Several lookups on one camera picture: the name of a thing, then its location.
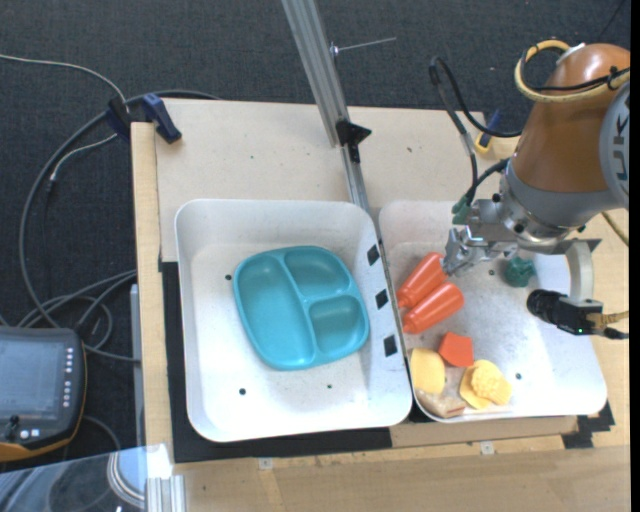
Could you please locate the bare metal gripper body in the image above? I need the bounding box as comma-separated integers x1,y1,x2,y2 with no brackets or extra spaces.
462,197,572,261

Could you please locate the orange plastic bottle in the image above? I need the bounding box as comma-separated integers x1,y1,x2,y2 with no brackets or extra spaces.
401,282,466,335
396,251,448,309

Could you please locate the orange wedge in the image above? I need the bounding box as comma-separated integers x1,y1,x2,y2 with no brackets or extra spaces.
437,331,476,369

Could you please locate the white plastic tray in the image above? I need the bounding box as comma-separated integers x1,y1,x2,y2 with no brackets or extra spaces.
378,199,609,425
173,198,414,444

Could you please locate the yellow oval crisp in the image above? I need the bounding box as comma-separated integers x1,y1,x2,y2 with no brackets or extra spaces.
409,347,447,396

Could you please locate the yellow bumpy corn piece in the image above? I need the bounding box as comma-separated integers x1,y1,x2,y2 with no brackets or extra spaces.
458,358,514,412

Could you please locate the beige sandwich slice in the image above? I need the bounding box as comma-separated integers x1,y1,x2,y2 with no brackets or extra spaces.
414,366,469,419

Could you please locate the teal divided plate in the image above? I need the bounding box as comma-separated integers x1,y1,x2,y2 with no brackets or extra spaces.
232,245,372,373

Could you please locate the pale wood board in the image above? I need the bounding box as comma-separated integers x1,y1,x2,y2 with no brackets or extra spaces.
153,97,631,449

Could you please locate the black cylinder on white bracket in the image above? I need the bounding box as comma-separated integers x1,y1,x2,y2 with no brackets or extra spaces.
526,238,604,337

